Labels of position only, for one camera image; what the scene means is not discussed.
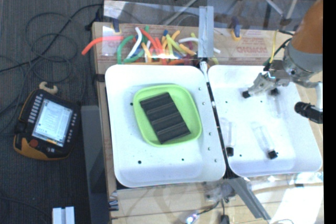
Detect green foam tube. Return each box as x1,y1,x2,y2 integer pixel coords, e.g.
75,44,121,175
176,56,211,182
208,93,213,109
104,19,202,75
117,35,135,65

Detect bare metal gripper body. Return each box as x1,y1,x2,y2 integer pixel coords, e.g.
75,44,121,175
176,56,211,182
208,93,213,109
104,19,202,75
265,60,317,87

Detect black cylinder on white bracket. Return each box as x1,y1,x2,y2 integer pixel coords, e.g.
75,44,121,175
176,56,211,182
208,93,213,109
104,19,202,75
293,81,324,124

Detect red foam tube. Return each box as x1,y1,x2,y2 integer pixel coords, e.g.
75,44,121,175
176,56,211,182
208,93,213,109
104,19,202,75
139,28,161,54

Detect long orange foam tube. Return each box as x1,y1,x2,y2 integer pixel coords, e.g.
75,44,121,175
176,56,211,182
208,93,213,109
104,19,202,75
81,36,124,56

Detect brown cardboard board red print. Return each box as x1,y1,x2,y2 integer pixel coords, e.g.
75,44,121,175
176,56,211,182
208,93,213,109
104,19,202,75
91,22,324,224

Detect black ribbed block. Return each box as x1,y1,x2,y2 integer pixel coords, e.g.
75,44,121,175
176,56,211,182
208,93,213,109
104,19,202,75
139,92,192,145

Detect white plastic tray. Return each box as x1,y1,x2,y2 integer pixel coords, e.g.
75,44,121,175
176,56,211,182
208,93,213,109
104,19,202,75
207,65,323,178
104,64,226,188

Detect green plate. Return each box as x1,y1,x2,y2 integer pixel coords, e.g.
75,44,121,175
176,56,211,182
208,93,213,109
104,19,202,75
133,83,203,147

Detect yellow foam tube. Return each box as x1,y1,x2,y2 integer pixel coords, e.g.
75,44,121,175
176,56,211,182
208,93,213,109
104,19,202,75
165,34,196,57

